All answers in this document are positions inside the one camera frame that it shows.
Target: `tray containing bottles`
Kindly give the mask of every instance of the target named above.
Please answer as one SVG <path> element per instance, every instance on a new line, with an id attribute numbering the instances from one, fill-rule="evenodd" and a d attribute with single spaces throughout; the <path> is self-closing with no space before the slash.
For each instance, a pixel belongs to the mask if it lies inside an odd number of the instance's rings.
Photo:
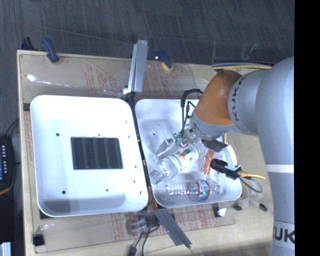
<path id="1" fill-rule="evenodd" d="M 193 106 L 198 101 L 190 100 Z M 212 204 L 240 197 L 240 180 L 210 167 L 212 159 L 236 166 L 232 145 L 218 152 L 205 147 L 200 139 L 185 146 L 176 145 L 175 136 L 182 130 L 183 119 L 179 99 L 141 99 L 135 105 L 135 114 L 153 197 L 160 206 Z"/>

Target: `green and white bottle label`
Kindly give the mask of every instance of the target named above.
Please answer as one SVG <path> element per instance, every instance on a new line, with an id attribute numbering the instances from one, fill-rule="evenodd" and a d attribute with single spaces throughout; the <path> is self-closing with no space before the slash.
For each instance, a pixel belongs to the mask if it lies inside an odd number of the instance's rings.
<path id="1" fill-rule="evenodd" d="M 179 148 L 177 152 L 167 157 L 170 159 L 180 173 L 188 165 L 199 158 L 199 150 L 194 144 L 189 144 L 186 147 Z"/>

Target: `dark gray carpet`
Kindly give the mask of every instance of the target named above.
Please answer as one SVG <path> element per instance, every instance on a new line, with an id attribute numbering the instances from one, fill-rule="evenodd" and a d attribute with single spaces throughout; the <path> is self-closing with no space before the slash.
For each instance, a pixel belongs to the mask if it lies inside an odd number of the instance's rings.
<path id="1" fill-rule="evenodd" d="M 294 0 L 2 0 L 0 132 L 18 118 L 16 51 L 49 37 L 60 53 L 130 58 L 138 39 L 148 59 L 212 63 L 216 55 L 279 62 L 294 55 Z M 11 133 L 18 132 L 14 126 Z"/>

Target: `brown cylindrical joint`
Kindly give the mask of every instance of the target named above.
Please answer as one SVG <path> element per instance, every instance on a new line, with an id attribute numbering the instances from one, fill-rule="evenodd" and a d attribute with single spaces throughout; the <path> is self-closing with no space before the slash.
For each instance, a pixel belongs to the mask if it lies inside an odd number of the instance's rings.
<path id="1" fill-rule="evenodd" d="M 228 113 L 228 96 L 241 75 L 232 70 L 219 71 L 208 83 L 195 108 L 196 116 L 211 125 L 232 125 Z"/>

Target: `metal bracket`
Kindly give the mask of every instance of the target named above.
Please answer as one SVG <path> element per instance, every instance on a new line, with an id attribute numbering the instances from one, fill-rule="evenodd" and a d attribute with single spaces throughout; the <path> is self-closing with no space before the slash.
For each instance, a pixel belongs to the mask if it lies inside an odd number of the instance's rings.
<path id="1" fill-rule="evenodd" d="M 148 49 L 148 41 L 146 40 L 138 40 L 134 44 L 128 87 L 122 90 L 123 94 L 142 92 Z"/>

